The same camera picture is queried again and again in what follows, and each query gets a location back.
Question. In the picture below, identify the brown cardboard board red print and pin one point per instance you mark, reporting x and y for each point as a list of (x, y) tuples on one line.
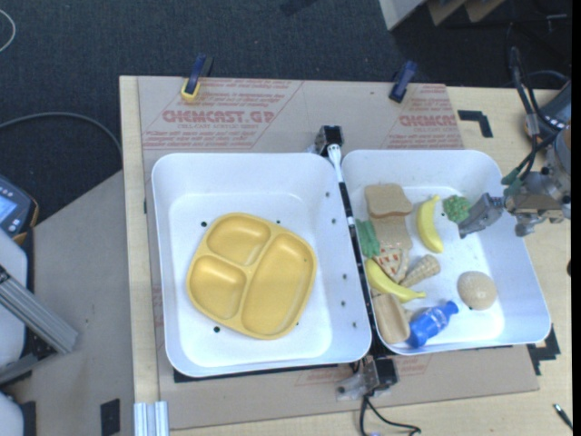
[(254, 116)]

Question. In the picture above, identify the green broccoli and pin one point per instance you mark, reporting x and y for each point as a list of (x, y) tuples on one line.
[(455, 207)]

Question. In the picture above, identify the black pen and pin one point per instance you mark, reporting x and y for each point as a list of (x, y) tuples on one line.
[(563, 417)]

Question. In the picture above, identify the thin black and white rod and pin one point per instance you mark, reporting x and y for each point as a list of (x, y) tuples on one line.
[(346, 202)]

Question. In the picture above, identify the white plastic tray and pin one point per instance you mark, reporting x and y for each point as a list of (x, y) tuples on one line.
[(508, 280), (181, 184)]

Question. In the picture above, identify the green pea pods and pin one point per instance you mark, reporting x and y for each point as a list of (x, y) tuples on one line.
[(367, 239)]

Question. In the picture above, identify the yellow banana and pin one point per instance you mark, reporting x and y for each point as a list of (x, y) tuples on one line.
[(429, 225), (386, 284)]

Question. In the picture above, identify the brown bread slice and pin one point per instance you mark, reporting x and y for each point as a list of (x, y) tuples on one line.
[(387, 198)]

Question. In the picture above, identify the tan bread slice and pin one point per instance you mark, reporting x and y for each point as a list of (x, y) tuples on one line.
[(394, 233)]

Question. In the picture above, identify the beige round bread roll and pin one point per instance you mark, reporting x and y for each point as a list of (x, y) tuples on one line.
[(476, 290)]

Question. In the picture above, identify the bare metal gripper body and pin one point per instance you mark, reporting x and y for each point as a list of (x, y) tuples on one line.
[(535, 200)]

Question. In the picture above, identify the orange pizza slice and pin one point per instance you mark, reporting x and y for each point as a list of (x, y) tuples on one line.
[(391, 260)]

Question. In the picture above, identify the yellow divided plate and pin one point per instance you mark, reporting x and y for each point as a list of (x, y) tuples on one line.
[(272, 284)]

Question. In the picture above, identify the pale yellow corn cob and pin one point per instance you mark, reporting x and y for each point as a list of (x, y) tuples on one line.
[(423, 268)]

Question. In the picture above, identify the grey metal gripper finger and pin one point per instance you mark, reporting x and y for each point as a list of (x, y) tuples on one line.
[(482, 214), (526, 226)]

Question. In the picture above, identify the blue bottle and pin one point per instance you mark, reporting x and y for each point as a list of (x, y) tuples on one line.
[(429, 325)]

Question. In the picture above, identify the tan hot dog bun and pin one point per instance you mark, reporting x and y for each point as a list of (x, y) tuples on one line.
[(390, 320)]

